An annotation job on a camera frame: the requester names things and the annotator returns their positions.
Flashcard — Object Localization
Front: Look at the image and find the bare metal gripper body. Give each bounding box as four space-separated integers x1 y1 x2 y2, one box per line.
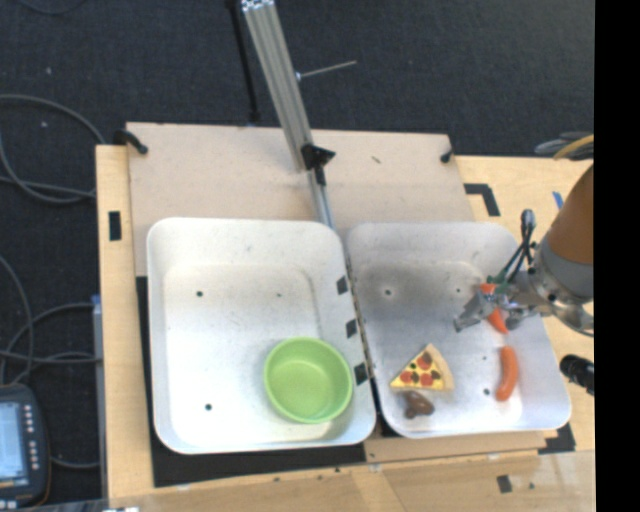
499 272 595 336

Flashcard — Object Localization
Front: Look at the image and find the orange toy carrot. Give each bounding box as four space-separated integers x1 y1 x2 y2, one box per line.
479 280 511 336

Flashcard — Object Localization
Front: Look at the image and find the white plastic tray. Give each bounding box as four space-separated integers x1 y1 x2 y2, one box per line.
145 216 378 456
343 221 573 441

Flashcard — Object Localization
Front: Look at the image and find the orange toy sausage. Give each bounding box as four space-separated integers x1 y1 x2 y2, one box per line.
495 345 520 403

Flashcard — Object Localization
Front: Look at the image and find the toy pizza slice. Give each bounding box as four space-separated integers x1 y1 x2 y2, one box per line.
389 342 456 393

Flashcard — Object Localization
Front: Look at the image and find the brown toy food piece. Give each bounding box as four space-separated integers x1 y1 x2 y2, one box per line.
401 390 436 421

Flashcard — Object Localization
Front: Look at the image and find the green bowl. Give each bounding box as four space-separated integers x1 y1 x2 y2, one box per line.
263 336 355 426

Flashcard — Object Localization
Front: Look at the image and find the pale wood board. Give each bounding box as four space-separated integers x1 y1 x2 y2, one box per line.
124 121 557 464

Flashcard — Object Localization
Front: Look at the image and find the black cylinder on white bracket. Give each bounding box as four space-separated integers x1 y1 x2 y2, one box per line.
559 353 595 397

